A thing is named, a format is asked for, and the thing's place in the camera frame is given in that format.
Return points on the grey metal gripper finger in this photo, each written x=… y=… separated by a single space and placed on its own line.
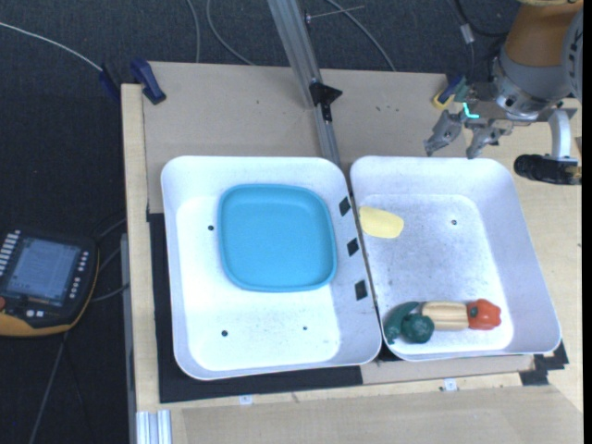
x=441 y=132
x=482 y=140

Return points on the green toy bell pepper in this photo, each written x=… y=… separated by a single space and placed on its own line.
x=417 y=329

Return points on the black cylinder on white bracket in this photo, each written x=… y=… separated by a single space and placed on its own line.
x=546 y=167

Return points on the beige toy bread roll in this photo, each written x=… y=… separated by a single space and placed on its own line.
x=445 y=316

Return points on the white plastic tray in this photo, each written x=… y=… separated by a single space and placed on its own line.
x=259 y=331
x=439 y=266

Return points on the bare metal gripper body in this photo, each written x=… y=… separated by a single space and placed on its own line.
x=511 y=105

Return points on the yellow oval toy food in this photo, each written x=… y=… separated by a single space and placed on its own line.
x=380 y=222

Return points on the brown cardboard board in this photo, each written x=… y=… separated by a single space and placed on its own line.
x=240 y=118

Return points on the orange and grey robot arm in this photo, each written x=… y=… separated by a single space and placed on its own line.
x=538 y=30

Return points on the green toy chili pepper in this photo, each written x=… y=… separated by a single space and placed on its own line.
x=394 y=321

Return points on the blue plate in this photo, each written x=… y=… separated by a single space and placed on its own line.
x=277 y=238

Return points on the red toy bell pepper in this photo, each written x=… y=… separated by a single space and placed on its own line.
x=485 y=315

